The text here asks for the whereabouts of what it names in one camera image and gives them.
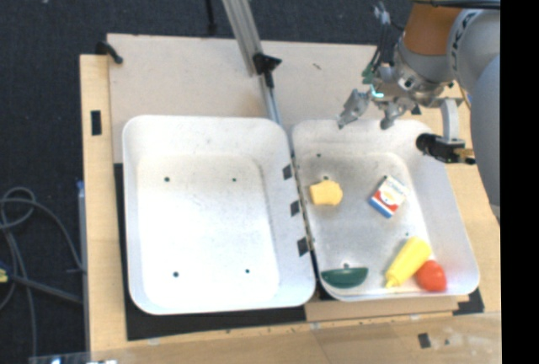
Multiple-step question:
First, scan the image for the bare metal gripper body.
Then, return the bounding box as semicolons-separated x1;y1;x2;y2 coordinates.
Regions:
369;65;446;110

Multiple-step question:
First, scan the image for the blue white red carton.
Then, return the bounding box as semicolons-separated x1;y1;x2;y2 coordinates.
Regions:
367;174;408;220

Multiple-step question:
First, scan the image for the yellow bread slice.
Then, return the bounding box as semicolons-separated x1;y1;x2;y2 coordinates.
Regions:
308;179;344;207

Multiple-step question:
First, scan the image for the white plastic tray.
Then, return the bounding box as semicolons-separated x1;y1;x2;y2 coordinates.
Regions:
290;117;482;303
121;114;318;316

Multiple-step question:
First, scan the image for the yellow squeeze bottle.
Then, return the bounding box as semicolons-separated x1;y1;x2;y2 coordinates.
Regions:
383;235;434;290

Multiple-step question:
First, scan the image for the red orange toy fruit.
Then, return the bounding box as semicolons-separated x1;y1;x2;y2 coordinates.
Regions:
414;260;448;293

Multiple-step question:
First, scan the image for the dark green bowl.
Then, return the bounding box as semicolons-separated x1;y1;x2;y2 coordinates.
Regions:
319;264;371;289

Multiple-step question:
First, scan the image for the pale flat board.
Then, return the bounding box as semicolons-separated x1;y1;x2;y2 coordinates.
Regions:
105;32;471;323

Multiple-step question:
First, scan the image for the black cylinder on white bracket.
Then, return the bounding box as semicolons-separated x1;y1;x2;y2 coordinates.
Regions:
415;98;467;164

